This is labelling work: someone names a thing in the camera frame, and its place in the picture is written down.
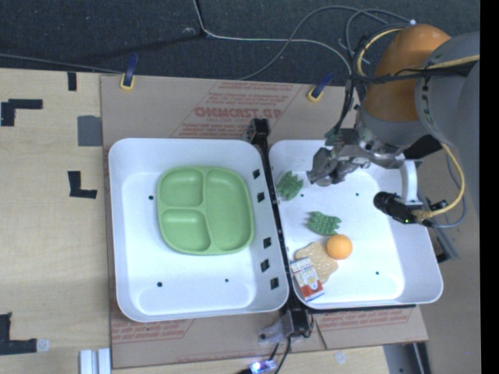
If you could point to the thin black rod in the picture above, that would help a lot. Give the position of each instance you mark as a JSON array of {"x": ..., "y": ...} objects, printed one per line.
[{"x": 274, "y": 205}]

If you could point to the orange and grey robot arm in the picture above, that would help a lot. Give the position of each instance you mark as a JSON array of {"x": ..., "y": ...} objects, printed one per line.
[{"x": 405, "y": 72}]

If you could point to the brown cardboard board red print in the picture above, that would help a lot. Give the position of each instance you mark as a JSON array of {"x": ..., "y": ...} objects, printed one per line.
[{"x": 156, "y": 107}]

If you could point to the green divided plate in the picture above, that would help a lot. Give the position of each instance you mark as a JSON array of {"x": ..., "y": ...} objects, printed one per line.
[{"x": 226, "y": 209}]

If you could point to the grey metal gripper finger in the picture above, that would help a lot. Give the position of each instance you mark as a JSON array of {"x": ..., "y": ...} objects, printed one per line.
[
  {"x": 340, "y": 173},
  {"x": 321, "y": 166}
]

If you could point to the tan bread slice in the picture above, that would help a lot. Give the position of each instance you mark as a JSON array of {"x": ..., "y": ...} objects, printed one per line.
[{"x": 317, "y": 255}]

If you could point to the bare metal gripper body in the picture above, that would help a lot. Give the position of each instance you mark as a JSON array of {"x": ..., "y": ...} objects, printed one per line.
[{"x": 352, "y": 148}]

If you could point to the white plastic tray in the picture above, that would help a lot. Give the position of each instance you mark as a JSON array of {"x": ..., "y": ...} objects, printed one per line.
[
  {"x": 140, "y": 248},
  {"x": 374, "y": 248}
]

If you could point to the orange ball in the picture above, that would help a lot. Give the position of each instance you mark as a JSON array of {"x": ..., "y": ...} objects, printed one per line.
[{"x": 339, "y": 246}]

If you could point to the white and red carton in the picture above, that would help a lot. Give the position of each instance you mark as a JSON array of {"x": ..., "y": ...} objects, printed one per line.
[{"x": 307, "y": 279}]

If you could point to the green pea pods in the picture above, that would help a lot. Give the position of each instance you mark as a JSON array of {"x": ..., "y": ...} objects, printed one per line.
[
  {"x": 323, "y": 223},
  {"x": 290, "y": 186}
]

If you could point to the black cylinder on white bracket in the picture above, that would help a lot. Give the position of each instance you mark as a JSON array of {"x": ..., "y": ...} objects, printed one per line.
[{"x": 390, "y": 205}]

